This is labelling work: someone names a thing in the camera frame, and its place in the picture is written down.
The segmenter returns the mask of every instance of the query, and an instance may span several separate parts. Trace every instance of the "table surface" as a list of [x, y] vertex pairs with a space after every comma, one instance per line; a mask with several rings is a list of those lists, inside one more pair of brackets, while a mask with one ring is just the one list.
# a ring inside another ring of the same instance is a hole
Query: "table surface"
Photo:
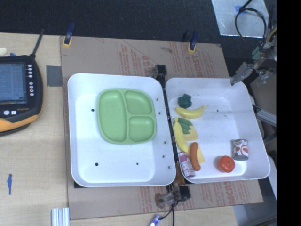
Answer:
[[[30, 55], [37, 34], [0, 33], [7, 55]], [[41, 116], [15, 134], [0, 137], [0, 225], [49, 226], [51, 209], [68, 207], [62, 87], [47, 87], [46, 67], [61, 66], [60, 36], [44, 35], [36, 61], [44, 81]], [[11, 194], [8, 176], [12, 175]], [[141, 226], [153, 213], [71, 220], [71, 226]], [[237, 226], [232, 206], [174, 213], [175, 225]], [[160, 226], [172, 225], [172, 214]]]

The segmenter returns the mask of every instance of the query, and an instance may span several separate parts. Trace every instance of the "tomato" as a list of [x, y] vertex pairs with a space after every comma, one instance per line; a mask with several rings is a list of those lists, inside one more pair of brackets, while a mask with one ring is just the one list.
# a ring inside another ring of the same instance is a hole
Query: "tomato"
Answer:
[[235, 162], [232, 157], [222, 156], [218, 161], [218, 168], [224, 172], [232, 172], [235, 168]]

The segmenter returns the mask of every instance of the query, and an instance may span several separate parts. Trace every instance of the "sausage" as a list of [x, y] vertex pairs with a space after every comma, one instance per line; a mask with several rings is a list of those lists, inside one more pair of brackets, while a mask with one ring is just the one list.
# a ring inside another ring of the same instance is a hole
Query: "sausage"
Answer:
[[198, 150], [198, 143], [193, 142], [190, 146], [189, 159], [191, 161], [193, 169], [195, 171], [200, 171], [201, 170], [201, 165], [198, 162], [197, 150]]

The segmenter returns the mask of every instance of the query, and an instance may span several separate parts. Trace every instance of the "cardboard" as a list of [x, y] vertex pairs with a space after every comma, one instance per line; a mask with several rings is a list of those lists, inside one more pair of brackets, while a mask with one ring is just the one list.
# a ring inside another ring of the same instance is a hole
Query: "cardboard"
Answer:
[[[228, 78], [222, 49], [217, 44], [73, 37], [70, 47], [61, 43], [63, 108], [67, 161], [68, 199], [71, 219], [99, 218], [168, 211], [155, 202], [165, 186], [99, 187], [76, 186], [71, 175], [67, 81], [75, 73], [149, 76], [155, 65], [166, 65], [166, 80], [173, 77]], [[189, 184], [191, 198], [175, 210], [262, 202], [258, 180]]]

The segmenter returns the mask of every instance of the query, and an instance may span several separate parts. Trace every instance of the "can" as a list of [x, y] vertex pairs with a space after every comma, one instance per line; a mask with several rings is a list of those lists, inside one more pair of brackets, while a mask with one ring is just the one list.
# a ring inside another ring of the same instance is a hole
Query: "can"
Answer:
[[179, 161], [180, 161], [184, 176], [186, 176], [187, 178], [191, 178], [196, 175], [187, 153], [180, 152], [179, 153]]
[[234, 159], [237, 161], [248, 160], [248, 141], [245, 139], [237, 139], [233, 141]]

